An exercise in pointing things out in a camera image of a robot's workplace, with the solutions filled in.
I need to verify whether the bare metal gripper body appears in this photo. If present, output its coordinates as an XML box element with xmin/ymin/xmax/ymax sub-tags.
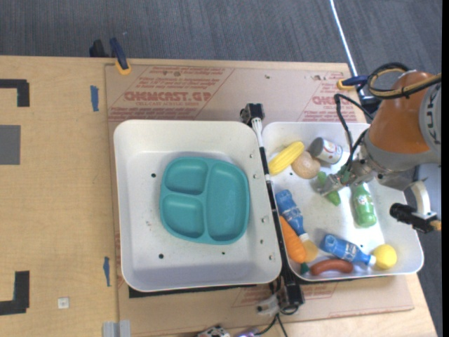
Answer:
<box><xmin>344</xmin><ymin>158</ymin><xmax>379</xmax><ymax>188</ymax></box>

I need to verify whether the small green toy bottle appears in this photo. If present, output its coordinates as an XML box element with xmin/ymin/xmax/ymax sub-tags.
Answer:
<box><xmin>316</xmin><ymin>171</ymin><xmax>342</xmax><ymax>207</ymax></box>

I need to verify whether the beige bread roll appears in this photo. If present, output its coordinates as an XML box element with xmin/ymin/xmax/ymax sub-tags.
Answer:
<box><xmin>290</xmin><ymin>150</ymin><xmax>322</xmax><ymax>180</ymax></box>

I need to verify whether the small white and grey can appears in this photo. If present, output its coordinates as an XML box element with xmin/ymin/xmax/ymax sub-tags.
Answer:
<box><xmin>308</xmin><ymin>136</ymin><xmax>344</xmax><ymax>166</ymax></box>

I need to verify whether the white plastic tray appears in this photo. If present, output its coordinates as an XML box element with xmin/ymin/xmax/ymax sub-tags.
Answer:
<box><xmin>112</xmin><ymin>119</ymin><xmax>283</xmax><ymax>293</ymax></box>
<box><xmin>261</xmin><ymin>121</ymin><xmax>425</xmax><ymax>282</ymax></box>

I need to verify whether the green plastic bottle white label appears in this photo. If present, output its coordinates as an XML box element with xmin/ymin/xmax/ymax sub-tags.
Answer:
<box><xmin>351</xmin><ymin>182</ymin><xmax>378</xmax><ymax>229</ymax></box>

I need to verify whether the blue bottle white label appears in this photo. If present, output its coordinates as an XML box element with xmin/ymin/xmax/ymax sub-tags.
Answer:
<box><xmin>274</xmin><ymin>189</ymin><xmax>311</xmax><ymax>243</ymax></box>
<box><xmin>319</xmin><ymin>234</ymin><xmax>377</xmax><ymax>267</ymax></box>

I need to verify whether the yellow corn cob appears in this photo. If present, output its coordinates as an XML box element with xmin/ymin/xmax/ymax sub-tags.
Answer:
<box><xmin>267</xmin><ymin>140</ymin><xmax>306</xmax><ymax>176</ymax></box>

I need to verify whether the thin black and white rod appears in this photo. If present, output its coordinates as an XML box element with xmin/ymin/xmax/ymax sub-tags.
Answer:
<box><xmin>250</xmin><ymin>117</ymin><xmax>293</xmax><ymax>288</ymax></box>

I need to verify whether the yellow round toy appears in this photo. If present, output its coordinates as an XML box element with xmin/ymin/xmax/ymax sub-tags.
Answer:
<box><xmin>302</xmin><ymin>239</ymin><xmax>320</xmax><ymax>263</ymax></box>

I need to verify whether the orange carrot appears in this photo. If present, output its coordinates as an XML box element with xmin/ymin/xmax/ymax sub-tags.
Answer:
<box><xmin>279</xmin><ymin>215</ymin><xmax>311</xmax><ymax>275</ymax></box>

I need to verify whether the red sausage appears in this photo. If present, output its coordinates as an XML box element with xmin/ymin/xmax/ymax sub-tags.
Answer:
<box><xmin>309</xmin><ymin>258</ymin><xmax>354</xmax><ymax>277</ymax></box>

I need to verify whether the yellow lemon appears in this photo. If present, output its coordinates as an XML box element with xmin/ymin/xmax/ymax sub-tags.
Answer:
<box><xmin>372</xmin><ymin>244</ymin><xmax>398</xmax><ymax>271</ymax></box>

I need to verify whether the teal divided plate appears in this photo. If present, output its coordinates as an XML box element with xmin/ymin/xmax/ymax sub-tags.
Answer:
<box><xmin>158</xmin><ymin>156</ymin><xmax>251</xmax><ymax>246</ymax></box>

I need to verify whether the brown cardboard board red print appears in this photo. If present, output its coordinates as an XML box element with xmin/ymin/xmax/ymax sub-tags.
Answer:
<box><xmin>104</xmin><ymin>61</ymin><xmax>415</xmax><ymax>324</ymax></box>

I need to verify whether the black cylinder on white bracket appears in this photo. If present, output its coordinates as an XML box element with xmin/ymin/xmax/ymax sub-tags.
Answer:
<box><xmin>389</xmin><ymin>180</ymin><xmax>442</xmax><ymax>234</ymax></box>

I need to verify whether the black block with thin wires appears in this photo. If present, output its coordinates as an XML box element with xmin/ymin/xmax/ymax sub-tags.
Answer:
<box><xmin>239</xmin><ymin>102</ymin><xmax>265</xmax><ymax>124</ymax></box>
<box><xmin>280</xmin><ymin>282</ymin><xmax>306</xmax><ymax>312</ymax></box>

